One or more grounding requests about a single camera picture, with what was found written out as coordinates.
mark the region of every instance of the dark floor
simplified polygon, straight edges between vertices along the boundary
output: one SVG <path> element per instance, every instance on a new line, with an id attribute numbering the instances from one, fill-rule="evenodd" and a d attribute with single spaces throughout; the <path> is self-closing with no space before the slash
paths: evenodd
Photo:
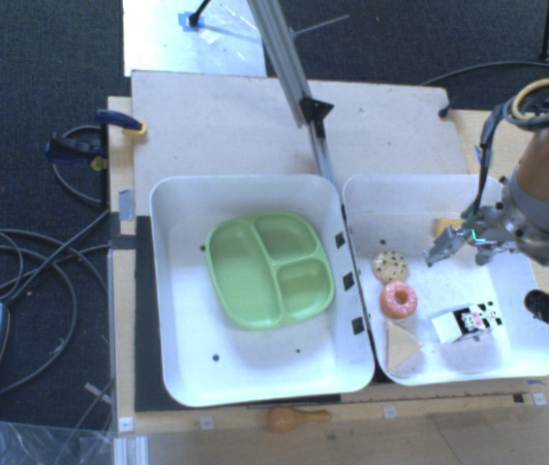
<path id="1" fill-rule="evenodd" d="M 547 0 L 281 0 L 294 29 L 349 14 L 306 33 L 296 44 L 309 78 L 419 84 L 488 61 L 535 61 Z M 110 95 L 130 93 L 123 78 L 121 0 L 0 0 L 0 229 L 59 240 L 92 222 L 100 209 L 76 201 L 57 184 L 44 156 L 53 133 L 93 121 Z M 500 67 L 445 80 L 453 106 L 489 109 L 549 70 Z M 81 191 L 99 196 L 99 175 L 65 170 Z M 107 242 L 107 221 L 77 248 Z M 52 249 L 29 238 L 22 247 Z M 105 253 L 92 256 L 106 274 Z M 0 282 L 16 262 L 0 252 Z M 108 381 L 107 299 L 81 264 L 66 266 L 78 301 L 76 334 L 45 373 L 0 396 L 0 419 L 70 427 L 93 396 L 89 382 Z M 13 324 L 0 388 L 31 373 L 62 345 L 71 321 L 67 287 L 41 276 L 12 308 Z M 100 405 L 84 423 L 99 428 Z"/>

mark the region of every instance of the wooden spoon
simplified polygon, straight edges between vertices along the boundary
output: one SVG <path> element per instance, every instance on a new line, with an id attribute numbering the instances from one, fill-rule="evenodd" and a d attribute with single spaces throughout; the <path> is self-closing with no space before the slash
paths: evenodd
<path id="1" fill-rule="evenodd" d="M 288 407 L 274 407 L 267 413 L 267 428 L 273 432 L 287 432 L 305 422 L 330 422 L 332 416 L 327 410 L 306 412 Z"/>

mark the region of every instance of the green divided plate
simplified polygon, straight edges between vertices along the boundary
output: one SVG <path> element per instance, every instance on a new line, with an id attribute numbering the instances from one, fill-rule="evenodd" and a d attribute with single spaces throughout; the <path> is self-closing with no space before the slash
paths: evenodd
<path id="1" fill-rule="evenodd" d="M 309 319 L 334 297 L 328 258 L 313 227 L 292 212 L 227 220 L 207 237 L 207 262 L 227 314 L 248 329 Z"/>

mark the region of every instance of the black bracket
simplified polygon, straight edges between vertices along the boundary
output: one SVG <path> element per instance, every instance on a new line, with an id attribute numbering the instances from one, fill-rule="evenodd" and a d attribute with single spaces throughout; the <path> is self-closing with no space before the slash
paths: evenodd
<path id="1" fill-rule="evenodd" d="M 304 114 L 304 120 L 309 124 L 311 122 L 315 123 L 317 137 L 320 140 L 325 140 L 323 119 L 332 109 L 334 109 L 334 106 L 332 104 L 327 104 L 326 102 L 321 102 L 320 100 L 315 100 L 314 98 L 304 97 L 300 100 L 300 108 Z"/>

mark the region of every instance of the white plastic container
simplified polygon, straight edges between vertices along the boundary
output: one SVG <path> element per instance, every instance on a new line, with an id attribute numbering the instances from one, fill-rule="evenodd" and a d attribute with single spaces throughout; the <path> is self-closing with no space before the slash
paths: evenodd
<path id="1" fill-rule="evenodd" d="M 433 228 L 441 218 L 458 218 L 476 193 L 475 175 L 359 175 L 344 189 L 351 244 L 382 370 L 407 386 L 481 379 L 536 377 L 549 374 L 549 327 L 533 318 L 524 297 L 536 287 L 529 259 L 499 254 L 485 266 L 474 262 L 475 250 L 464 247 L 429 268 L 423 251 L 433 245 Z M 487 181 L 483 204 L 497 202 L 502 185 Z M 381 250 L 401 252 L 407 279 L 418 295 L 413 315 L 400 322 L 422 349 L 386 370 L 388 318 L 380 309 L 382 284 L 371 270 Z M 432 319 L 455 310 L 495 301 L 503 325 L 477 341 L 440 343 Z"/>
<path id="2" fill-rule="evenodd" d="M 351 392 L 371 382 L 375 359 L 336 189 L 315 175 L 172 177 L 150 200 L 163 374 L 192 407 Z M 203 249 L 227 219 L 285 210 L 315 229 L 334 275 L 335 296 L 316 317 L 248 330 L 225 313 Z M 345 238 L 337 243 L 336 236 Z"/>

